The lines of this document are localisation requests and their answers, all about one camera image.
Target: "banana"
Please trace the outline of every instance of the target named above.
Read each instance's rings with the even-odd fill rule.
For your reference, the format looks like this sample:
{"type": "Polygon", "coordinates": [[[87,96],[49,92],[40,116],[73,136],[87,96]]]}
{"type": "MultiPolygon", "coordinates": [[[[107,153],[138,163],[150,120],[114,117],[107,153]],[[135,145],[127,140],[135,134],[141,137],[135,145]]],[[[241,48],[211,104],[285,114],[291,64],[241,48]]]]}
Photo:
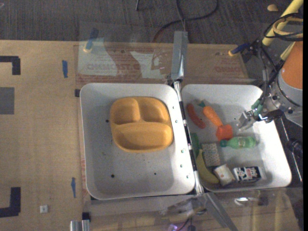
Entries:
{"type": "Polygon", "coordinates": [[[196,164],[197,164],[199,176],[201,177],[201,179],[203,179],[204,181],[208,183],[212,183],[212,184],[219,183],[218,178],[215,175],[213,175],[205,166],[204,160],[202,158],[201,149],[199,150],[199,155],[196,158],[196,164]]]}

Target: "gray square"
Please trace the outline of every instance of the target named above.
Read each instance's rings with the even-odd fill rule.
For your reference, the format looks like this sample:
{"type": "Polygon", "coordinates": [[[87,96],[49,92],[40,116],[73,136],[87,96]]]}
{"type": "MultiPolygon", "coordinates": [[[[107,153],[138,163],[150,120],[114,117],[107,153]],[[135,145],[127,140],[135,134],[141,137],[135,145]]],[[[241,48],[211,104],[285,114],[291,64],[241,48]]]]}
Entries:
{"type": "Polygon", "coordinates": [[[0,115],[14,115],[14,87],[0,87],[0,115]]]}

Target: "green bottle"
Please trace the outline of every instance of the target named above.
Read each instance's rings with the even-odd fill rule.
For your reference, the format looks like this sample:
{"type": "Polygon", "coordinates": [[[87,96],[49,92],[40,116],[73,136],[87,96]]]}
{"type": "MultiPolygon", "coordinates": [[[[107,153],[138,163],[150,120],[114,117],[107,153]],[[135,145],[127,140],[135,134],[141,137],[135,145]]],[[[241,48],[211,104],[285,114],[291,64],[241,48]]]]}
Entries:
{"type": "Polygon", "coordinates": [[[255,147],[257,144],[257,141],[251,137],[233,137],[230,140],[221,140],[220,141],[220,146],[221,147],[232,147],[234,149],[240,149],[240,148],[252,148],[255,147]]]}

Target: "red sausage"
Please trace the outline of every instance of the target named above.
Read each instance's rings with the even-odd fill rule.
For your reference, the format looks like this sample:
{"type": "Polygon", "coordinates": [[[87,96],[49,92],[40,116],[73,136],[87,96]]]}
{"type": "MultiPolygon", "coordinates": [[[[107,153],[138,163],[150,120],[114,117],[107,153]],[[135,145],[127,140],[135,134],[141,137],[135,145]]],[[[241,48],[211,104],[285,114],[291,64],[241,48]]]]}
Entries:
{"type": "Polygon", "coordinates": [[[197,113],[194,110],[194,106],[189,103],[187,106],[187,112],[189,115],[189,118],[193,121],[195,125],[197,125],[199,128],[204,129],[205,123],[197,116],[197,113]]]}

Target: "carrot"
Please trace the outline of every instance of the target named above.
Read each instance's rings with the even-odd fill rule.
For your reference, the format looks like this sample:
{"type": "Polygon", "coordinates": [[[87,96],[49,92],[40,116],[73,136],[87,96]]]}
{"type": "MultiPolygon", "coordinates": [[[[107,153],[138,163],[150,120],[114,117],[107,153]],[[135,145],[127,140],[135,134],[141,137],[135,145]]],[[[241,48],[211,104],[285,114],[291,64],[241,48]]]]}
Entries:
{"type": "Polygon", "coordinates": [[[204,129],[205,128],[205,123],[198,117],[194,106],[189,103],[187,106],[187,112],[188,112],[188,116],[189,118],[192,120],[192,122],[197,125],[199,128],[204,129]]]}
{"type": "Polygon", "coordinates": [[[215,110],[211,106],[205,106],[203,107],[203,114],[216,125],[217,127],[222,126],[221,119],[215,112],[215,110]]]}

